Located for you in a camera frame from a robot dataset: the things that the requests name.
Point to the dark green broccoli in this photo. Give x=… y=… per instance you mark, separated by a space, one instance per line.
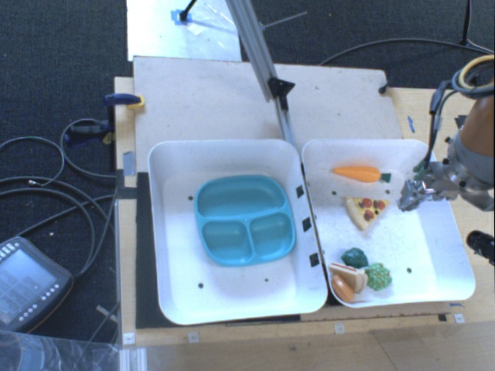
x=355 y=258

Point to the white plastic tray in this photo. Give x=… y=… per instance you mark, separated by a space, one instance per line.
x=417 y=246
x=232 y=288

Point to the light green bumpy toy vegetable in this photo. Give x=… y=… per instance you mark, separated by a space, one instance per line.
x=379 y=277

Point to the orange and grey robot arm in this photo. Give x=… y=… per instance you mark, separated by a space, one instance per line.
x=481 y=130

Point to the pizza slice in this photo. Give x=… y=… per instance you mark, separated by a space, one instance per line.
x=365 y=211

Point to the orange round toy food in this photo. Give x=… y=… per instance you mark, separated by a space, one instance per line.
x=342 y=289

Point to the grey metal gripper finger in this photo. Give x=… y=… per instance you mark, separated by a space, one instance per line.
x=413 y=187
x=407 y=202

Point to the pale wood board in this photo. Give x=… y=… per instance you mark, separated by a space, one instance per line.
x=216 y=103

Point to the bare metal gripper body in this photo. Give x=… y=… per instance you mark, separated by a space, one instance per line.
x=448 y=184

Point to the thin black and white rod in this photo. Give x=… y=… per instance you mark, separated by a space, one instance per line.
x=314 y=222

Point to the blue divided plate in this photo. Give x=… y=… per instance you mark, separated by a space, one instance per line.
x=239 y=199

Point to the orange carrot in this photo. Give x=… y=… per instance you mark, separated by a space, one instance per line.
x=357 y=173

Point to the toy sandwich bread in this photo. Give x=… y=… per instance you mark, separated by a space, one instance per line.
x=350 y=274

